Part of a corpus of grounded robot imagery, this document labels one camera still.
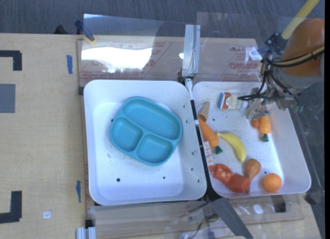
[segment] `blue plate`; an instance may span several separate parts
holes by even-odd
[[[110,140],[117,149],[150,166],[165,163],[181,135],[176,115],[142,97],[126,101],[110,127]]]

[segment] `toy food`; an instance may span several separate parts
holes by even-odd
[[[204,102],[200,111],[197,113],[198,118],[201,118],[203,121],[206,122],[209,110],[210,110],[210,102],[206,101]]]
[[[270,120],[268,115],[260,117],[259,131],[263,134],[261,141],[268,142],[269,139],[267,134],[271,132]]]
[[[227,184],[229,179],[233,176],[233,172],[224,164],[216,164],[213,177],[220,180],[223,184]]]
[[[252,125],[253,128],[259,129],[259,127],[260,127],[260,118],[256,118],[256,119],[252,120],[251,125]]]
[[[198,118],[198,121],[200,123],[201,131],[205,140],[209,142],[211,147],[218,146],[219,139],[216,133],[201,118]]]
[[[240,162],[244,162],[246,159],[246,148],[241,141],[240,138],[238,138],[233,133],[219,133],[217,132],[217,136],[222,137],[225,139],[228,143],[231,144],[231,146],[234,148],[237,158]]]
[[[259,174],[261,170],[261,164],[258,160],[251,158],[245,162],[245,176],[251,182],[253,178]],[[246,193],[250,192],[250,187],[248,187],[245,191]]]
[[[263,179],[263,186],[269,192],[275,192],[282,186],[282,179],[278,174],[269,173]]]
[[[243,101],[240,101],[238,97],[242,95],[238,92],[222,92],[220,93],[218,107],[221,109],[240,109]]]
[[[245,192],[250,186],[250,181],[240,174],[233,174],[226,186],[233,192]]]
[[[216,147],[216,154],[220,154],[222,152],[223,152],[223,150],[219,146],[217,146]]]

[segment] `blue tape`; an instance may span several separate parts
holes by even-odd
[[[73,74],[73,72],[72,72],[73,64],[72,64],[72,56],[71,55],[67,55],[67,66],[68,66],[69,74]]]
[[[79,180],[77,180],[76,191],[77,191],[78,200],[79,200],[79,203],[80,203],[81,202],[81,188],[80,188],[80,181]]]

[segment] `toy orange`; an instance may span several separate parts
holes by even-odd
[[[269,173],[263,179],[263,186],[269,192],[275,192],[282,186],[282,179],[278,174]]]

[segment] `yellow pole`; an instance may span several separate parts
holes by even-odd
[[[282,32],[283,39],[288,40],[293,33],[294,29],[308,16],[320,0],[307,0],[302,8],[295,15],[290,24]]]

